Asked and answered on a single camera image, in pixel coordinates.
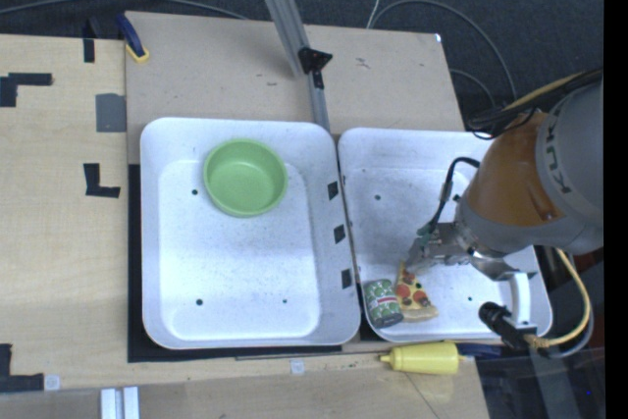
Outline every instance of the pepperoni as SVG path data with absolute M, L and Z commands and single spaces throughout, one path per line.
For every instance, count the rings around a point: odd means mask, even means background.
M 412 299 L 416 302 L 419 303 L 421 301 L 422 298 L 426 298 L 427 295 L 425 294 L 424 291 L 422 290 L 418 290 L 414 292 L 414 295 L 412 295 Z
M 399 297 L 409 297 L 410 296 L 410 287 L 406 285 L 397 285 L 395 293 Z

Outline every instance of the green can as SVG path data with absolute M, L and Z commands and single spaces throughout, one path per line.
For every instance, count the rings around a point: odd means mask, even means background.
M 391 280 L 377 280 L 366 284 L 364 296 L 369 318 L 376 329 L 391 327 L 403 320 Z

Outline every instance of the white tray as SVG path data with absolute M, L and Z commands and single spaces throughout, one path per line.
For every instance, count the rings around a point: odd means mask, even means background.
M 472 133 L 451 131 L 354 129 L 340 137 L 344 199 L 362 286 L 379 279 L 395 282 L 399 261 L 407 259 L 417 230 L 437 209 L 451 161 L 458 156 L 481 160 L 489 145 Z M 462 163 L 456 168 L 452 194 L 461 194 L 475 172 Z M 454 205 L 447 204 L 442 222 L 452 220 Z M 471 265 L 434 266 L 421 283 L 439 316 L 373 329 L 393 342 L 495 339 L 478 317 L 480 306 L 493 301 L 517 310 L 520 320 L 536 326 L 540 335 L 546 333 L 550 300 L 534 250 L 514 253 L 508 263 L 539 274 L 529 282 L 525 275 L 517 275 L 525 279 L 516 283 L 493 282 Z M 518 305 L 519 298 L 525 305 Z
M 258 217 L 211 202 L 202 164 L 247 137 L 285 161 L 288 190 Z M 360 323 L 334 141 L 313 124 L 159 119 L 140 141 L 142 311 L 178 348 L 334 345 Z

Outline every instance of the green bowl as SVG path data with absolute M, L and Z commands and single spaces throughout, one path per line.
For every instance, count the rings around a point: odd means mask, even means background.
M 261 215 L 284 198 L 288 172 L 281 157 L 257 140 L 238 138 L 214 148 L 203 167 L 214 204 L 234 217 Z

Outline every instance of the soda can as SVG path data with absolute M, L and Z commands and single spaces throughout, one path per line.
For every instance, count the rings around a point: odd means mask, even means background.
M 376 329 L 391 327 L 403 320 L 391 280 L 377 280 L 366 284 L 364 296 L 369 318 Z

